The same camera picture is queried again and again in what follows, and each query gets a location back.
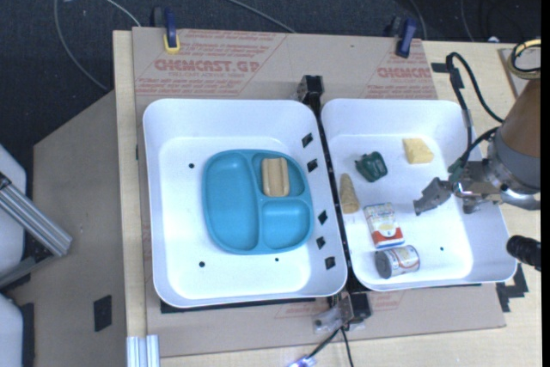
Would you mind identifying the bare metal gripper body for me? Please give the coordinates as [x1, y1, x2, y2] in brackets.
[447, 160, 541, 211]

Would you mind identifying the white plastic tray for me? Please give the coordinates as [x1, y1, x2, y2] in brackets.
[320, 97, 518, 293]
[141, 97, 349, 309]

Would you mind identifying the yellow cheese wedge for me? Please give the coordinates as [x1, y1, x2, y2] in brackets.
[401, 137, 436, 166]

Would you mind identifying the white and red carton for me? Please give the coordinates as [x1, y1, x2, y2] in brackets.
[363, 201, 406, 250]

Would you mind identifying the green bell pepper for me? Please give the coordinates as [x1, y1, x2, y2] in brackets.
[354, 150, 389, 184]

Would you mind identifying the small white and red can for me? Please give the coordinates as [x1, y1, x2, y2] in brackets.
[374, 244, 421, 281]

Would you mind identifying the pale yellow cone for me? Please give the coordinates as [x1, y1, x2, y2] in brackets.
[339, 172, 360, 215]

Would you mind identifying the tan hot dog bun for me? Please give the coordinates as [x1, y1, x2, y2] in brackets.
[260, 156, 290, 199]

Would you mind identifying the blue divided plate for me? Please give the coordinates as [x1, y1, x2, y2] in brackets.
[201, 148, 313, 257]

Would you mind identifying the brown cardboard board, red print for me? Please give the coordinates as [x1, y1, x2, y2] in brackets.
[131, 26, 508, 358]

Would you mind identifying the black cylinder on white bracket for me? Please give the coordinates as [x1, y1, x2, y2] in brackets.
[505, 234, 541, 272]

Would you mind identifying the black block with thin wires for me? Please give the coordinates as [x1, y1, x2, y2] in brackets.
[296, 74, 325, 105]
[327, 291, 373, 333]

